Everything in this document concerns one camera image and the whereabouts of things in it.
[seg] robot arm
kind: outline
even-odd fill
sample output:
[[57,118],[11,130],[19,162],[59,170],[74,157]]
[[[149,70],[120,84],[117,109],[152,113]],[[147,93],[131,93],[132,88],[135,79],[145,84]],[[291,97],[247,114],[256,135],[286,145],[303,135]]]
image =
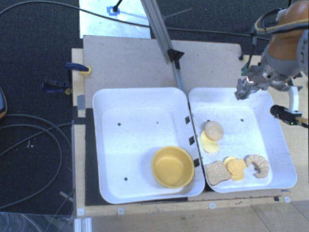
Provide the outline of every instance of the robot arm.
[[[294,87],[292,78],[301,77],[301,72],[308,76],[308,13],[309,1],[301,0],[286,10],[274,10],[257,20],[254,25],[253,44],[255,33],[271,34],[271,38],[261,56],[261,62],[257,66],[250,65],[250,58],[242,68],[245,78],[238,80],[235,92],[236,98],[243,100],[260,89],[266,90],[269,86],[278,91],[288,91],[290,101],[294,101],[294,104],[290,103],[289,109],[278,109],[277,106],[271,113],[291,125],[299,124],[298,117],[301,114],[295,112],[298,99],[294,98],[302,88]],[[265,18],[273,14],[277,14],[276,25],[266,27]]]

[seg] croissant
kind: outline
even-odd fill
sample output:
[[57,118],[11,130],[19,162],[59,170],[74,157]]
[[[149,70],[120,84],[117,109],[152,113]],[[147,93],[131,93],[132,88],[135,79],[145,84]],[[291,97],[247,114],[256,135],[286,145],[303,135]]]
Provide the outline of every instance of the croissant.
[[255,177],[265,178],[268,175],[269,163],[264,157],[259,155],[250,155],[246,159],[246,165],[249,167],[251,163],[254,164],[257,168]]

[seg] bowl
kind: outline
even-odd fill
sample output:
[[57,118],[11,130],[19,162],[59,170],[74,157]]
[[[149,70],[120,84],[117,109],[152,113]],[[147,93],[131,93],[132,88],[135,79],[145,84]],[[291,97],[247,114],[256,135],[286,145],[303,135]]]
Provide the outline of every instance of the bowl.
[[151,167],[155,179],[167,188],[185,187],[194,175],[192,158],[176,146],[159,149],[154,154]]

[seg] blue tape piece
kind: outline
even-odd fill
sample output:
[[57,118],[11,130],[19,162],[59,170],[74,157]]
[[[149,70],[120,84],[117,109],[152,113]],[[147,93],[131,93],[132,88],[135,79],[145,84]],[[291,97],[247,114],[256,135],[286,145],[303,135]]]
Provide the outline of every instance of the blue tape piece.
[[106,7],[106,11],[109,15],[119,15],[120,14],[120,9],[118,8],[117,12],[114,12],[112,10],[112,6]]

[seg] tray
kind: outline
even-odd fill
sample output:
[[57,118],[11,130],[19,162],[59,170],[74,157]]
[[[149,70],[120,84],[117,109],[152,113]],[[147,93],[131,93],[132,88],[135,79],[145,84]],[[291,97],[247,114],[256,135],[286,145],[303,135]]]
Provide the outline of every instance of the tray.
[[[254,176],[253,166],[244,170],[240,181],[227,180],[209,186],[216,192],[256,189],[281,189],[295,185],[297,175],[280,124],[269,112],[273,101],[266,91],[259,91],[243,101],[237,101],[234,88],[194,88],[189,93],[192,118],[204,165],[228,156],[245,158],[257,154],[270,165],[266,178]],[[200,134],[207,120],[219,122],[224,136],[218,141],[219,151],[206,153],[200,144]]]
[[185,94],[177,88],[102,89],[93,97],[99,189],[110,203],[130,203],[200,194],[201,165],[183,188],[166,188],[152,174],[155,152],[168,145],[199,159]]

